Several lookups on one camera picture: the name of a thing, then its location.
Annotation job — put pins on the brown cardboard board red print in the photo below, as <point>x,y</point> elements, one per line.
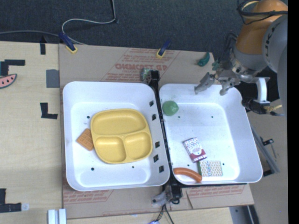
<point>93,62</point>

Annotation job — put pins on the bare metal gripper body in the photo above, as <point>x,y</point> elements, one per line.
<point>230,72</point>

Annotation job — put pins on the white patterned packet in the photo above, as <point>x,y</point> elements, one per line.
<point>211,168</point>

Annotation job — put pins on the yellow divided plate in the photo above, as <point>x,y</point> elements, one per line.
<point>121,134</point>

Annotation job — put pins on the red and white carton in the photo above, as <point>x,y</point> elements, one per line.
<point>194,149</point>

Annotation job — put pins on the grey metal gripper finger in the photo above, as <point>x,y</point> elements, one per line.
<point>225,87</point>
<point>202,83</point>

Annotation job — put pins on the pink watermelon slice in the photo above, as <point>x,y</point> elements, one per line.
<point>7,80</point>

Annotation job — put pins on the white plastic tray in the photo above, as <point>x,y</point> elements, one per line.
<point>77,136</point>
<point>233,136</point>

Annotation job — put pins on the black cylinder on white bracket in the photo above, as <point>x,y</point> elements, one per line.
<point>259,97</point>

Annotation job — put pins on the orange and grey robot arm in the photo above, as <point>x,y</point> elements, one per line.
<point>268,38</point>

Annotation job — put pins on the orange sausage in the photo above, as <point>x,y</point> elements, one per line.
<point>187,172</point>

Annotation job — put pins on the thin black rod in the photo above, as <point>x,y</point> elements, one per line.
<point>161,115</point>

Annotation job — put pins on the orange waffle biscuit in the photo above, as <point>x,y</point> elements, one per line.
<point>85,139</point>

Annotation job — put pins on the green round fruit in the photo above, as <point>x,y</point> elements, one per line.
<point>170,108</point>

